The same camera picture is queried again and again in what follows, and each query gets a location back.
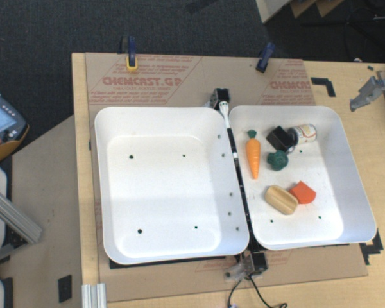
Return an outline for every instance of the orange object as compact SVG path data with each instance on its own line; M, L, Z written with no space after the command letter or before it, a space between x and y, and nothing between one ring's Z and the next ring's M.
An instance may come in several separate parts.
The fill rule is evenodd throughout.
M296 197L299 204L308 204L315 200L316 193L304 182L298 182L289 192Z
M247 141L245 145L246 158L248 160L248 164L250 165L253 178L258 179L261 143L255 139L255 136L257 135L255 130L250 130L247 134L250 136L250 140Z

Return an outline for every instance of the dark background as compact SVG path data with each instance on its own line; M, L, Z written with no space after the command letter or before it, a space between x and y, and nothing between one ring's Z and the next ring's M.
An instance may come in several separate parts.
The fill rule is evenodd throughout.
M31 128L22 146L73 114L71 53L117 52L133 35L137 53L385 63L385 0L345 0L326 17L314 5L295 19L285 6L263 24L255 0L0 0L0 92ZM306 23L326 22L326 26Z

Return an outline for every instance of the white cylindrical can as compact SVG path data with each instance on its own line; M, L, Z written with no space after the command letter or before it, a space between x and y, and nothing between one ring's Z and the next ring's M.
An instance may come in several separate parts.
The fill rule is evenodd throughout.
M288 134L292 136L294 145L312 142L316 139L316 129L311 123L294 126L288 129Z

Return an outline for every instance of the empty white tray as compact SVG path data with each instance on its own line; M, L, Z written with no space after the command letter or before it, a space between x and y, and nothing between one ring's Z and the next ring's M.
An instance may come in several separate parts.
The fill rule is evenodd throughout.
M230 123L237 145L244 188L256 240L270 250L370 241L376 226L350 146L333 110L321 106L238 106ZM312 123L314 142L301 144L288 155L289 164L274 171L266 162L276 149L266 140L277 126L288 129ZM246 132L257 131L261 142L259 178L252 179L245 155ZM290 189L299 181L316 191L315 200L284 215L269 205L269 186Z
M95 119L103 241L119 264L215 257L248 245L219 112L107 107Z

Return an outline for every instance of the orange carrot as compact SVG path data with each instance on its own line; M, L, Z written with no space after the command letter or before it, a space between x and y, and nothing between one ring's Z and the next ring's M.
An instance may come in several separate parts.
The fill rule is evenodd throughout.
M247 132L250 136L250 140L246 142L246 158L250 165L251 173L254 179L258 179L259 172L259 159L261 156L261 143L255 139L257 132L255 130L250 130Z

